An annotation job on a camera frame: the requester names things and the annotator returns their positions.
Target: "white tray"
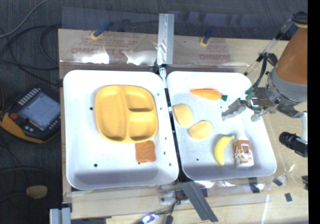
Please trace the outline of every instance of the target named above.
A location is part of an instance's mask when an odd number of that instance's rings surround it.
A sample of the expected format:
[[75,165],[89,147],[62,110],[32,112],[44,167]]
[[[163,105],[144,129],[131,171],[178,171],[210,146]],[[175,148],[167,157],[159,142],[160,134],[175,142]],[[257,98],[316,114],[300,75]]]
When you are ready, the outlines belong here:
[[[251,86],[250,80],[239,73],[182,72],[175,71],[167,76],[171,105],[186,104],[193,113],[193,124],[207,120],[213,132],[202,141],[194,140],[188,127],[181,127],[174,117],[175,131],[184,173],[192,180],[220,180],[272,175],[277,168],[276,158],[268,133],[260,119],[251,121],[254,113],[246,109],[238,116],[222,121],[221,113],[237,98],[245,99],[245,91]],[[227,95],[227,101],[212,101],[190,93],[191,89],[212,88]],[[225,165],[221,166],[214,157],[214,146],[223,135],[244,133],[251,142],[254,166],[237,169],[232,150],[232,141],[225,148]]]
[[[154,97],[156,161],[138,164],[134,143],[113,143],[98,132],[95,98],[106,85],[135,85]],[[164,185],[176,180],[178,161],[163,82],[151,72],[74,70],[63,80],[66,177],[79,190]]]

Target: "blue and yellow clamp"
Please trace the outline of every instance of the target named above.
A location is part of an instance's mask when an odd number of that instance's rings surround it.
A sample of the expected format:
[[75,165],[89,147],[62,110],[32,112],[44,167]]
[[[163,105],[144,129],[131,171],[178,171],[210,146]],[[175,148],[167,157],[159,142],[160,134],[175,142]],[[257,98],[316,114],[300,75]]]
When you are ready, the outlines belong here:
[[97,30],[93,31],[91,33],[91,38],[94,39],[94,40],[97,40],[99,39],[102,35],[103,35],[103,32],[105,30],[108,30],[108,28],[110,26],[112,26],[113,23],[112,22],[105,22],[103,25],[101,25]]
[[201,42],[200,42],[200,45],[201,45],[202,47],[208,46],[208,44],[209,44],[209,39],[210,39],[211,34],[213,33],[214,29],[215,29],[215,27],[212,26],[212,27],[210,27],[210,28],[205,32],[205,34],[203,35],[203,37],[202,37],[202,39],[201,39]]

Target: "table surface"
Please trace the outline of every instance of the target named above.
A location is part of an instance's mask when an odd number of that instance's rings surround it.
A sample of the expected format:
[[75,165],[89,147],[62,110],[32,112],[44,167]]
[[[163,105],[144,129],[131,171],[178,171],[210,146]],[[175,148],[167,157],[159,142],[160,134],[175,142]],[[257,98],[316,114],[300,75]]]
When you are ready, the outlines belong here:
[[[60,58],[63,54],[68,52],[75,43],[83,35],[83,31],[80,30],[59,30],[59,54]],[[200,38],[197,37],[183,37],[179,36],[178,40],[183,42],[198,42]],[[256,40],[256,39],[223,39],[225,48],[229,53],[234,56],[241,56],[244,62],[253,62],[256,58],[256,54],[262,51],[269,43],[268,40]],[[287,41],[279,41],[272,49],[278,57],[282,54]],[[64,75],[72,69],[86,69],[92,66],[86,64],[80,64],[78,66],[75,63],[60,62],[60,79],[63,79]],[[265,85],[264,79],[261,81],[260,86]],[[60,91],[61,96],[61,108],[64,108],[63,102],[63,90]],[[307,110],[307,102],[301,103],[296,106],[298,111]],[[68,200],[72,202],[71,218],[75,219],[89,219],[97,217],[108,217],[105,223],[107,224],[134,224],[141,220],[143,216],[152,212],[155,207],[159,207],[159,197],[157,196],[157,190],[147,189],[140,192],[133,192],[132,197],[127,197],[123,191],[116,192],[78,192],[71,194],[71,186],[66,178],[66,142],[64,135],[64,112],[61,112],[61,144],[62,144],[62,185],[63,194],[72,195]],[[302,132],[302,126],[299,119],[292,119],[285,116],[282,113],[267,114],[263,116],[268,135],[272,138],[278,138],[279,134],[283,131],[296,133],[300,135]],[[308,190],[305,189],[304,184],[301,181],[302,175],[308,175],[308,159],[303,158],[295,154],[292,150],[283,146],[280,142],[273,145],[275,151],[278,152],[278,161],[283,166],[287,174],[287,183],[283,186],[273,184],[271,189],[262,190],[256,194],[236,194],[229,196],[208,197],[207,201],[212,210],[217,216],[219,223],[308,223],[309,222],[309,196]],[[134,197],[138,195],[138,200],[134,201]],[[149,208],[145,208],[144,212],[141,212],[139,208],[140,200],[144,200],[143,205],[149,205]],[[196,224],[196,223],[209,223],[201,221],[196,211],[193,209],[190,203],[176,205],[172,213],[175,224]],[[153,223],[164,223],[166,215],[160,215],[160,218]]]

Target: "yellow and black device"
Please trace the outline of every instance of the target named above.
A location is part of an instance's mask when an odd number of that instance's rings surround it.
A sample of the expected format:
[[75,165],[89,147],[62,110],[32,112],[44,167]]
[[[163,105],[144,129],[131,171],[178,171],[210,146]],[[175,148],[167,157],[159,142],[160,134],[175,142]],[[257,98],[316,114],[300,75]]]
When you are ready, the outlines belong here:
[[45,143],[61,130],[59,98],[35,86],[4,106],[0,126],[20,139]]

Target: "brown cylinder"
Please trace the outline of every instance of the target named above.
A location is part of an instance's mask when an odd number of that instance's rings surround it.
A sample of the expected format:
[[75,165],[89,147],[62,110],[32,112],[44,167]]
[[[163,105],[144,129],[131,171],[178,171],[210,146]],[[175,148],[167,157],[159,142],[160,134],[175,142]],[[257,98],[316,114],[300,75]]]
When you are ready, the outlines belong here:
[[294,84],[308,83],[308,29],[299,28],[293,35],[281,57],[275,72],[279,78]]

